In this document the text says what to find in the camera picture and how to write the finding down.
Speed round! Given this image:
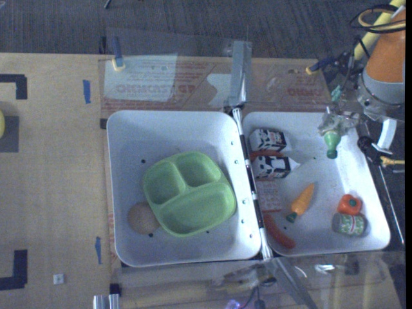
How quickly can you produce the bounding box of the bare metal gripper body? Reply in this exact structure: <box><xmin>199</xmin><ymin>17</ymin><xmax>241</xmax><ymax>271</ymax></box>
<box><xmin>326</xmin><ymin>92</ymin><xmax>406</xmax><ymax>122</ymax></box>

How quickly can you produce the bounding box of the green plastic bottle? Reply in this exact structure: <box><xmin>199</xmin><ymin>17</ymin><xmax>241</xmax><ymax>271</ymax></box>
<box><xmin>323</xmin><ymin>130</ymin><xmax>342</xmax><ymax>160</ymax></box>

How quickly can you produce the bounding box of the white plastic tray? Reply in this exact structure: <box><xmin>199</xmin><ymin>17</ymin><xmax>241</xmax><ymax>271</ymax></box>
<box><xmin>106</xmin><ymin>109</ymin><xmax>262</xmax><ymax>268</ymax></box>
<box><xmin>241</xmin><ymin>111</ymin><xmax>391</xmax><ymax>258</ymax></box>

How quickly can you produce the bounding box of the black and white milk carton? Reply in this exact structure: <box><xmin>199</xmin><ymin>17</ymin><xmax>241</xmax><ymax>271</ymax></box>
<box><xmin>248</xmin><ymin>128</ymin><xmax>292</xmax><ymax>153</ymax></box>
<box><xmin>251</xmin><ymin>155</ymin><xmax>301</xmax><ymax>180</ymax></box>

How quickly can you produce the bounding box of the orange carrot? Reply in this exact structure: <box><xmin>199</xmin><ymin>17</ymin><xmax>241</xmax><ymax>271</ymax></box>
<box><xmin>285</xmin><ymin>182</ymin><xmax>315</xmax><ymax>224</ymax></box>

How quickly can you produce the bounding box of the white packet with red print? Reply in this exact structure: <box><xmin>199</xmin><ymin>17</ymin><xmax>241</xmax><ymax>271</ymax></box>
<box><xmin>255</xmin><ymin>179</ymin><xmax>286</xmax><ymax>214</ymax></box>

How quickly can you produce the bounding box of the green and white can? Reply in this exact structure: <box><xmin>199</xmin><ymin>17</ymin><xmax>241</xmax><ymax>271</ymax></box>
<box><xmin>331</xmin><ymin>212</ymin><xmax>368</xmax><ymax>237</ymax></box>

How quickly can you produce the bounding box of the brown cardboard board red print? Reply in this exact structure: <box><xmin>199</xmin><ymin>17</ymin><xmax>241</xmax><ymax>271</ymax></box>
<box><xmin>98</xmin><ymin>55</ymin><xmax>335</xmax><ymax>302</ymax></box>

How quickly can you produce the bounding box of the green divided plate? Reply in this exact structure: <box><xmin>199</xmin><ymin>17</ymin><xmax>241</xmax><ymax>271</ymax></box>
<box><xmin>142</xmin><ymin>151</ymin><xmax>238</xmax><ymax>238</ymax></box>

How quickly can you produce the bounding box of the tan round biscuit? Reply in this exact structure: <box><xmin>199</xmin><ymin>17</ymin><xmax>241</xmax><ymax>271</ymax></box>
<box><xmin>127</xmin><ymin>201</ymin><xmax>162</xmax><ymax>236</ymax></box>

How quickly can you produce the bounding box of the black cylinder on white bracket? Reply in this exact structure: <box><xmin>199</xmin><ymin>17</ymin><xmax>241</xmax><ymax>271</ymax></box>
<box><xmin>357</xmin><ymin>117</ymin><xmax>399</xmax><ymax>165</ymax></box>

